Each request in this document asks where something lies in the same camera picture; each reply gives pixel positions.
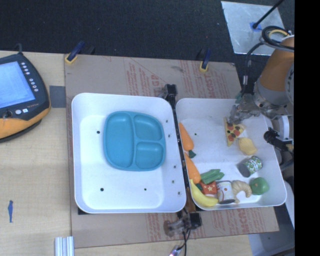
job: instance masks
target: blue divided plate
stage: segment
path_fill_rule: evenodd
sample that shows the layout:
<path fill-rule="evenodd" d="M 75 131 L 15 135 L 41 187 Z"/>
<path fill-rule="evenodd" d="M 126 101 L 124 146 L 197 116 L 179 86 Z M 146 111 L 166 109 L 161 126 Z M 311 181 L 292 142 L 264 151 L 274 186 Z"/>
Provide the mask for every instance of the blue divided plate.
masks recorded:
<path fill-rule="evenodd" d="M 117 169 L 155 170 L 166 156 L 164 129 L 151 115 L 113 112 L 104 124 L 103 150 L 107 161 Z"/>

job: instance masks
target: black carpet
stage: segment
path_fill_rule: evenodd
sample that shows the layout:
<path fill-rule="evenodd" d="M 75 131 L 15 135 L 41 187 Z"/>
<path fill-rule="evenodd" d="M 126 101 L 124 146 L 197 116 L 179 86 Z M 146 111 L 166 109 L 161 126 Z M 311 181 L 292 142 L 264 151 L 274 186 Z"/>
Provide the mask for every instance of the black carpet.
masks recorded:
<path fill-rule="evenodd" d="M 273 6 L 278 1 L 229 2 Z M 21 43 L 23 52 L 65 54 L 84 41 L 96 55 L 195 60 L 210 48 L 210 61 L 235 63 L 242 82 L 245 55 L 234 53 L 220 0 L 0 2 L 0 50 L 13 51 Z M 284 0 L 278 11 L 284 29 L 294 34 L 295 0 Z M 252 56 L 254 81 L 268 58 Z"/>

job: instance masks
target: toy pizza slice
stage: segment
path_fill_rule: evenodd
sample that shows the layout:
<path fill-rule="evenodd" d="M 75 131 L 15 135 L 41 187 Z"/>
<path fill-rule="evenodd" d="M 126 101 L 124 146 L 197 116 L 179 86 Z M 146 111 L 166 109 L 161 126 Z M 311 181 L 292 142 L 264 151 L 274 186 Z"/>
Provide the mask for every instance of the toy pizza slice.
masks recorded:
<path fill-rule="evenodd" d="M 224 130 L 226 141 L 229 147 L 240 136 L 240 134 L 243 133 L 243 131 L 245 130 L 245 126 L 242 123 L 228 123 L 227 118 L 224 118 Z"/>

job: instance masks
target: toy can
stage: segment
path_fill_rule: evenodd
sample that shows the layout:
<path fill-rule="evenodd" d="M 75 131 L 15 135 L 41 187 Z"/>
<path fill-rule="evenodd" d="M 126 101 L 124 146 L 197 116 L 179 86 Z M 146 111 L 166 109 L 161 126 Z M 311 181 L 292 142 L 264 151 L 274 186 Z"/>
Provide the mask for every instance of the toy can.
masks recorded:
<path fill-rule="evenodd" d="M 237 167 L 239 172 L 248 178 L 262 168 L 262 161 L 259 157 L 253 155 L 249 159 L 242 161 Z"/>
<path fill-rule="evenodd" d="M 235 202 L 235 195 L 232 190 L 231 181 L 224 180 L 216 183 L 219 204 L 226 205 Z"/>

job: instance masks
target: touchscreen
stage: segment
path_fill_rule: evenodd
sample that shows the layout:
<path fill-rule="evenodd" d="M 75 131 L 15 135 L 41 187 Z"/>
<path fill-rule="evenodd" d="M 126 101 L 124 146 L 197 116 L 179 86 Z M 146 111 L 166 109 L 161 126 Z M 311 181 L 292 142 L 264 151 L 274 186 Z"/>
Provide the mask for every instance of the touchscreen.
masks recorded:
<path fill-rule="evenodd" d="M 17 61 L 0 65 L 0 109 L 35 99 Z"/>

